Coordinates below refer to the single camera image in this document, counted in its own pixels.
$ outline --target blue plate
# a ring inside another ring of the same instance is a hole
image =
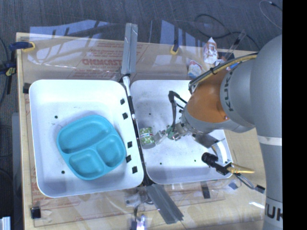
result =
[[[99,115],[86,116],[66,125],[58,133],[57,145],[71,171],[84,180],[103,176],[126,157],[118,132]]]

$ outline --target white tray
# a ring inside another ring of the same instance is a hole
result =
[[[43,194],[72,196],[133,188],[142,183],[144,172],[122,85],[110,80],[38,80],[31,85],[29,96],[37,185]],[[131,161],[124,160],[108,174],[90,181],[73,174],[56,144],[62,127],[88,115],[104,116],[121,136],[127,156],[131,156]]]
[[[177,92],[188,101],[189,80],[137,80],[131,85],[132,102],[137,118],[138,128],[152,127],[154,134],[166,129],[173,122],[172,107],[168,99],[170,90]],[[181,106],[185,104],[176,99]],[[177,120],[181,117],[177,108]],[[232,161],[229,146],[223,130],[210,133],[218,140],[223,140],[227,158]],[[142,149],[145,167],[149,177],[158,184],[175,184],[224,179],[223,176],[201,161],[204,152],[214,154],[212,148],[207,149],[184,136],[177,141],[164,139],[161,144]]]

